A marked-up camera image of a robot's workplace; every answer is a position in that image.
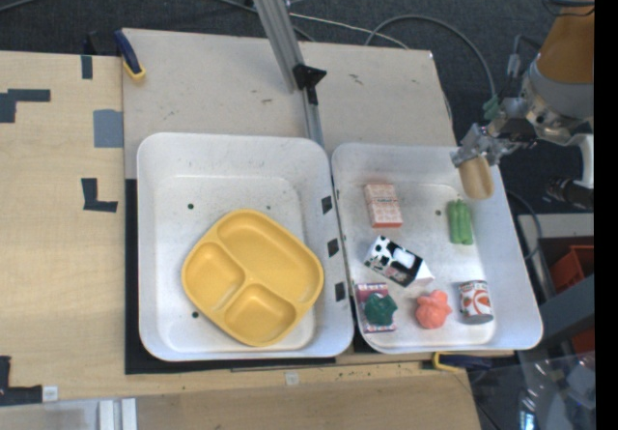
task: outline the orange plush toy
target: orange plush toy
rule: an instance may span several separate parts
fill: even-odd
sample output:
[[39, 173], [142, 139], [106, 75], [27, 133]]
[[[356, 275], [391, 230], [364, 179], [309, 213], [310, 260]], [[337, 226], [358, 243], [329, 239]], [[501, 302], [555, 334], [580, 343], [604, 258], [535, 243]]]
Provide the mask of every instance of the orange plush toy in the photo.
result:
[[416, 319], [425, 329], [438, 329], [446, 322], [446, 317], [453, 311], [447, 303], [444, 291], [435, 290], [429, 296], [421, 296], [416, 308]]

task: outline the yellow divided plate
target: yellow divided plate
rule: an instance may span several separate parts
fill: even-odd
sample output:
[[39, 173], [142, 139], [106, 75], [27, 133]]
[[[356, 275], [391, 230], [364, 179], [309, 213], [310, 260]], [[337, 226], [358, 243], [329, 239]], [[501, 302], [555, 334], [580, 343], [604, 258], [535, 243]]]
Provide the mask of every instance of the yellow divided plate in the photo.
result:
[[267, 215], [223, 216], [184, 260], [183, 288], [220, 328], [249, 346], [285, 337], [323, 287], [316, 255]]

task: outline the blue and yellow clamp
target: blue and yellow clamp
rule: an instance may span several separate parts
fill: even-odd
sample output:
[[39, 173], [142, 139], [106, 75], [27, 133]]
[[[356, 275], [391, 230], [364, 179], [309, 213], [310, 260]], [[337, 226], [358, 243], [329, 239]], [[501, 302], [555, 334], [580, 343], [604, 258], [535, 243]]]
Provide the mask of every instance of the blue and yellow clamp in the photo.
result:
[[146, 75], [146, 70], [140, 64], [133, 47], [122, 30], [116, 30], [114, 32], [114, 41], [123, 56], [125, 71], [135, 80], [142, 79]]
[[489, 370], [492, 368], [492, 361], [481, 357], [436, 352], [432, 356], [432, 365], [436, 370], [459, 372], [461, 368]]

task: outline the table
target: table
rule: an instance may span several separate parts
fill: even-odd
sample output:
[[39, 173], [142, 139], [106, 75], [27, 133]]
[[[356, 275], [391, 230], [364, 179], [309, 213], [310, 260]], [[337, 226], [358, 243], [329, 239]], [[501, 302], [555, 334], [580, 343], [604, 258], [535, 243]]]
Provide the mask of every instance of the table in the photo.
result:
[[[291, 374], [292, 380], [310, 387], [364, 387], [369, 381], [379, 386], [382, 381], [382, 385], [426, 387], [419, 406], [435, 408], [434, 414], [424, 414], [440, 415], [444, 428], [455, 422], [459, 428], [478, 428], [464, 372], [423, 370], [420, 360], [429, 354], [392, 358], [349, 349], [329, 366], [125, 374], [124, 191], [125, 177], [131, 177], [133, 170], [131, 157], [125, 153], [131, 154], [136, 140], [149, 129], [159, 129], [161, 122], [168, 123], [169, 130], [186, 129], [179, 122], [182, 116], [170, 110], [165, 120], [159, 117], [159, 124], [147, 124], [137, 133], [131, 127], [139, 124], [139, 108], [127, 108], [126, 100], [148, 96], [163, 85], [182, 92], [186, 102], [201, 102], [204, 108], [204, 102], [212, 105], [213, 100], [206, 95], [194, 97], [199, 90], [196, 82], [201, 82], [212, 85], [218, 95], [209, 111], [210, 122], [201, 124], [201, 130], [246, 132], [246, 124], [229, 116], [236, 110], [261, 134], [304, 135], [299, 116], [302, 106], [286, 103], [290, 94], [282, 93], [274, 79], [279, 72], [273, 58], [258, 60], [254, 71], [241, 72], [245, 80], [258, 81], [249, 87], [257, 99], [257, 110], [250, 117], [237, 103], [228, 101], [235, 93], [219, 79], [225, 71], [229, 80], [234, 75], [216, 53], [209, 55], [207, 48], [202, 59], [187, 63], [192, 68], [207, 67], [214, 78], [210, 81], [196, 78], [190, 69], [173, 78], [157, 76], [157, 68], [175, 61], [165, 54], [149, 59], [155, 55], [148, 54], [152, 42], [146, 39], [161, 37], [161, 32], [127, 30], [127, 35], [149, 77], [158, 77], [160, 82], [127, 81], [116, 57], [0, 52], [0, 95], [16, 99], [14, 122], [0, 123], [0, 204], [4, 210], [0, 218], [0, 355], [12, 357], [11, 385], [57, 387], [61, 399], [71, 400], [214, 389], [259, 392], [289, 385]], [[243, 54], [263, 57], [268, 48], [261, 39], [191, 34], [178, 34], [174, 39], [225, 45], [232, 61]], [[401, 116], [389, 118], [402, 143], [454, 143], [430, 52], [317, 43], [303, 43], [301, 48], [307, 64], [328, 71], [318, 92], [329, 153], [343, 140], [387, 142], [390, 135], [382, 130], [358, 128], [370, 126], [374, 116], [385, 110], [402, 106], [406, 109]], [[49, 101], [28, 100], [29, 93], [41, 91], [43, 95], [48, 91]], [[118, 140], [106, 143], [96, 134], [101, 115], [113, 120], [121, 112], [125, 149], [117, 146]], [[256, 123], [261, 119], [269, 121]], [[95, 206], [118, 202], [115, 211], [84, 209], [83, 180], [93, 179], [97, 181]], [[446, 404], [453, 408], [452, 415], [441, 410]]]

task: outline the soda can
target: soda can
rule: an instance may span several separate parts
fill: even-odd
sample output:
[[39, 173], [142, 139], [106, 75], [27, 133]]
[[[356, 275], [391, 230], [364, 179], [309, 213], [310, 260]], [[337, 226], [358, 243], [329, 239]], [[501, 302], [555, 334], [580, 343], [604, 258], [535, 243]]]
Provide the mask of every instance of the soda can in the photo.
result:
[[485, 324], [493, 320], [492, 303], [485, 280], [468, 280], [460, 284], [460, 306], [469, 324]]

